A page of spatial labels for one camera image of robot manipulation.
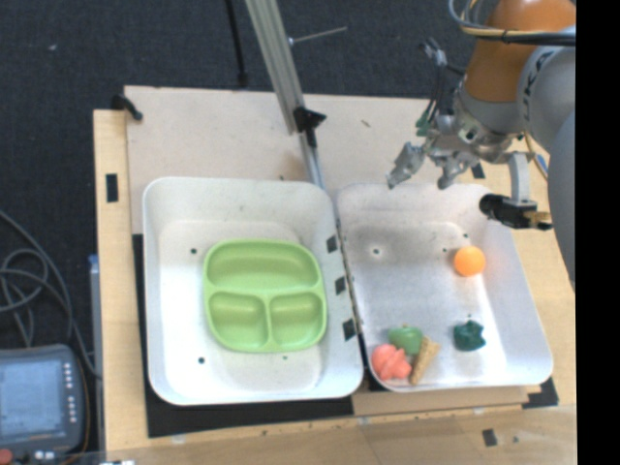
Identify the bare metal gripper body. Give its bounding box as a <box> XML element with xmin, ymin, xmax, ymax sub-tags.
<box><xmin>424</xmin><ymin>112</ymin><xmax>518</xmax><ymax>165</ymax></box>

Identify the orange ball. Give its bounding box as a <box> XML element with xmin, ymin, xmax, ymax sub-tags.
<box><xmin>452</xmin><ymin>245</ymin><xmax>487</xmax><ymax>278</ymax></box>

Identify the white plastic tray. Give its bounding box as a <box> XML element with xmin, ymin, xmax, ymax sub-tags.
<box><xmin>334</xmin><ymin>181</ymin><xmax>555</xmax><ymax>394</ymax></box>
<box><xmin>140</xmin><ymin>176</ymin><xmax>365</xmax><ymax>407</ymax></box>

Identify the dark green broccoli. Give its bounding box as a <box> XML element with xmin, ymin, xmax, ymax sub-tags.
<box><xmin>452</xmin><ymin>319</ymin><xmax>487</xmax><ymax>353</ymax></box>

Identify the light green toy pepper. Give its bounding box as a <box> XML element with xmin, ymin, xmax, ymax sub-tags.
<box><xmin>387</xmin><ymin>324</ymin><xmax>424</xmax><ymax>357</ymax></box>

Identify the green divided plate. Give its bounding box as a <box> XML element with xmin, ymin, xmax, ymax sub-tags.
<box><xmin>201</xmin><ymin>238</ymin><xmax>329</xmax><ymax>355</ymax></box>

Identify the tan ice cream cone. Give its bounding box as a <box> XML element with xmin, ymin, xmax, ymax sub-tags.
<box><xmin>408</xmin><ymin>335</ymin><xmax>442</xmax><ymax>387</ymax></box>

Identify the pink toy food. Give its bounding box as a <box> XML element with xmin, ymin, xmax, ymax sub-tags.
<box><xmin>370</xmin><ymin>343</ymin><xmax>414</xmax><ymax>383</ymax></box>

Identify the pale wood board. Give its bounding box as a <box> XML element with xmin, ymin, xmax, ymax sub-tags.
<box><xmin>123</xmin><ymin>84</ymin><xmax>542</xmax><ymax>418</ymax></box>

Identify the black cylinder on white bracket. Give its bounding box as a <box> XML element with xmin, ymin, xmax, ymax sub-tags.
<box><xmin>479</xmin><ymin>152</ymin><xmax>554</xmax><ymax>233</ymax></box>

